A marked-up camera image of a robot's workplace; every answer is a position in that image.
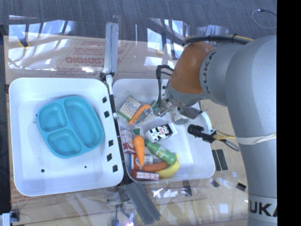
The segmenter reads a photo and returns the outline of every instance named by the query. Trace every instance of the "white tray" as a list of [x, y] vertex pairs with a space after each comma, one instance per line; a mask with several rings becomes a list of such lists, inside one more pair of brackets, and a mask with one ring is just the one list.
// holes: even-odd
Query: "white tray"
[[[167, 80], [163, 80], [162, 85], [166, 85]], [[143, 104], [150, 104], [153, 100], [158, 99], [158, 81], [152, 79], [120, 79], [113, 84], [113, 93], [115, 95], [115, 106], [118, 111], [128, 96]], [[136, 124], [128, 124], [128, 121], [122, 116], [118, 115], [120, 129], [128, 129], [133, 132], [137, 128]], [[166, 123], [173, 123], [173, 115], [167, 113], [163, 117], [156, 117], [152, 115], [147, 121], [142, 123], [140, 128], [140, 135], [144, 136], [145, 132], [157, 126]], [[202, 125], [203, 120], [200, 117], [189, 119], [184, 125], [176, 125], [177, 134], [161, 140], [158, 143], [166, 147], [169, 151], [179, 154], [180, 168], [171, 178], [163, 179], [166, 182], [193, 180], [209, 178], [214, 174], [215, 163], [211, 152], [211, 147], [208, 142], [201, 138], [195, 138], [187, 132], [190, 124]], [[152, 155], [148, 148], [145, 148], [145, 153]], [[125, 161], [127, 164], [127, 172], [130, 175], [130, 155], [125, 154]], [[156, 181], [139, 181], [142, 183], [154, 183]]]
[[[64, 159], [47, 147], [36, 114], [43, 105], [70, 95], [81, 96], [91, 104], [103, 125], [104, 140], [92, 151]], [[121, 182], [124, 170], [104, 83], [95, 79], [20, 78], [9, 86], [9, 106], [14, 180], [20, 193], [27, 196], [58, 194], [110, 187]]]

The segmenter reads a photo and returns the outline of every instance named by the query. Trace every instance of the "divided blue plate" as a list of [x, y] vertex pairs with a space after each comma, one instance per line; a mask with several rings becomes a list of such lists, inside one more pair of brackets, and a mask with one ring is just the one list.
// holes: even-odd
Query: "divided blue plate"
[[81, 155], [99, 146], [104, 139], [95, 110], [79, 96], [44, 105], [37, 114], [37, 122], [47, 146], [58, 157]]

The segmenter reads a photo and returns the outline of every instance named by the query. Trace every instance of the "orange carrot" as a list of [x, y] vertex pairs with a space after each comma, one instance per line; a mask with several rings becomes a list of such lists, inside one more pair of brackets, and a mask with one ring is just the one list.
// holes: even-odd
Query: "orange carrot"
[[134, 129], [134, 133], [136, 134], [136, 136], [133, 139], [134, 148], [136, 150], [139, 164], [143, 167], [144, 166], [144, 153], [145, 153], [144, 139], [142, 136], [140, 136], [139, 128]]
[[144, 110], [147, 110], [148, 108], [151, 108], [151, 106], [148, 105], [148, 104], [145, 104], [145, 105], [141, 106], [139, 108], [139, 110], [136, 111], [136, 113], [133, 115], [133, 117], [129, 120], [128, 124], [133, 124], [139, 118], [139, 116], [141, 115], [141, 113]]

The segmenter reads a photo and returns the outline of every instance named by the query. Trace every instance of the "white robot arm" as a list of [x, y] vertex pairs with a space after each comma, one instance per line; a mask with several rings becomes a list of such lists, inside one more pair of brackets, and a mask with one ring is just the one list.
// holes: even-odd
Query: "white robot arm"
[[226, 106], [246, 169], [249, 226], [277, 225], [276, 36], [181, 54], [157, 115], [202, 99]]

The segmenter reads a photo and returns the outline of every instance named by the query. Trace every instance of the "dark gray floor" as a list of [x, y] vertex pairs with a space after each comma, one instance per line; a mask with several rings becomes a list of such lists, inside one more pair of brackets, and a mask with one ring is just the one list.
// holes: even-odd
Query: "dark gray floor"
[[[146, 41], [150, 18], [184, 21], [190, 35], [196, 28], [223, 25], [230, 34], [252, 39], [274, 35], [277, 29], [265, 29], [252, 19], [252, 12], [265, 9], [277, 13], [277, 0], [0, 0], [0, 24], [8, 26], [9, 15], [62, 19], [82, 22], [77, 35], [103, 36], [97, 24], [121, 22], [120, 39]], [[277, 17], [269, 12], [255, 13], [263, 27], [274, 27]], [[7, 113], [3, 45], [0, 45], [0, 214], [10, 210]]]

